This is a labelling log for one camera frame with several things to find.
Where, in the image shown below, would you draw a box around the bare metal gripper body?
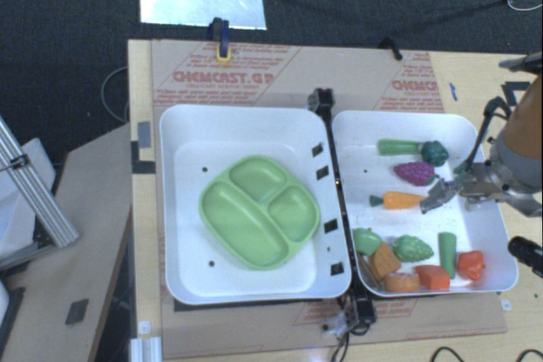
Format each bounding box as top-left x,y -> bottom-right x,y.
459,160 -> 543,219

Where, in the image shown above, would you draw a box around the orange carrot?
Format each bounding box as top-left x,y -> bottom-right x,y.
368,191 -> 428,211

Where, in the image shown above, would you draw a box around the purple grapes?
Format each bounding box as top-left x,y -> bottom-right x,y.
392,161 -> 440,187

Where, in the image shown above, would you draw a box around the white plastic tray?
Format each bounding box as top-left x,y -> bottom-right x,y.
159,103 -> 354,306
331,109 -> 520,298

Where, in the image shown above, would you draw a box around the green grapes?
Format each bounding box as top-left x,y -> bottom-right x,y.
390,234 -> 435,264

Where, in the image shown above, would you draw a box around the green cone-shaped vegetable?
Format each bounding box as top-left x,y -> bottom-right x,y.
437,231 -> 458,281

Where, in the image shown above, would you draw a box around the green broccoli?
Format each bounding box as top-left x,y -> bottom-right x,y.
377,138 -> 451,168

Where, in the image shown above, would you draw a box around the red pepper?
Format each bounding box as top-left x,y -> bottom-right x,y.
456,250 -> 486,281

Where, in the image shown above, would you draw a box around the orange wedge block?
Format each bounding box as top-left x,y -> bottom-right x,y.
414,264 -> 452,292

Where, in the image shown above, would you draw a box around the brown bread slice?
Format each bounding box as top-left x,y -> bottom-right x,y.
367,241 -> 403,282

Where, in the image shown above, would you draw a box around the green pepper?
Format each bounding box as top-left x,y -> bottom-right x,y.
351,226 -> 383,257

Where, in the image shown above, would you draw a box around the orange doughnut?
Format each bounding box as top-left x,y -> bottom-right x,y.
383,271 -> 422,293

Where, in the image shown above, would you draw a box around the thin black rod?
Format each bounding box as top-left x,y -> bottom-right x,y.
321,105 -> 369,313

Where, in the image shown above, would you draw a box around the green divided plate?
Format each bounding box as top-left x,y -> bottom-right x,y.
198,154 -> 322,271

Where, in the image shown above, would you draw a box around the brown cardboard board red print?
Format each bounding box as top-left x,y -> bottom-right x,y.
150,38 -> 508,359

